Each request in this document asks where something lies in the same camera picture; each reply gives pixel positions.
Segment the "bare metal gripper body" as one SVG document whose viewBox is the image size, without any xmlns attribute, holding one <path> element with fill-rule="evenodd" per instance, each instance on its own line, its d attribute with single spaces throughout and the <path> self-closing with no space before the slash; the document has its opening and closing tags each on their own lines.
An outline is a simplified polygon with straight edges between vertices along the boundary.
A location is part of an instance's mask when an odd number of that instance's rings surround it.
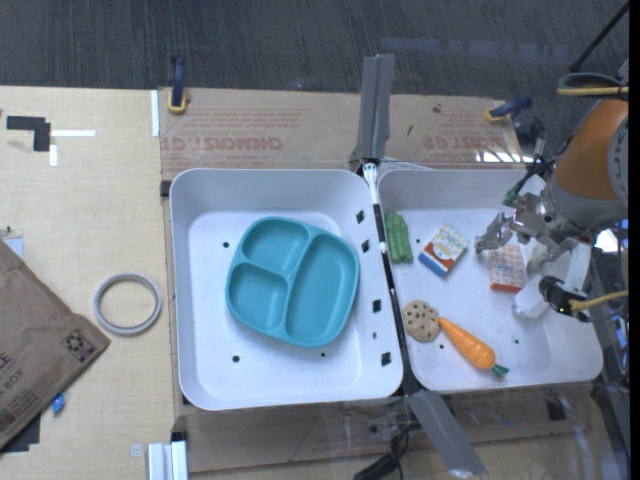
<svg viewBox="0 0 640 480">
<path fill-rule="evenodd" d="M 548 191 L 518 195 L 512 206 L 512 227 L 519 236 L 535 239 L 550 251 L 569 250 L 578 243 L 594 243 L 594 232 L 563 214 Z"/>
</svg>

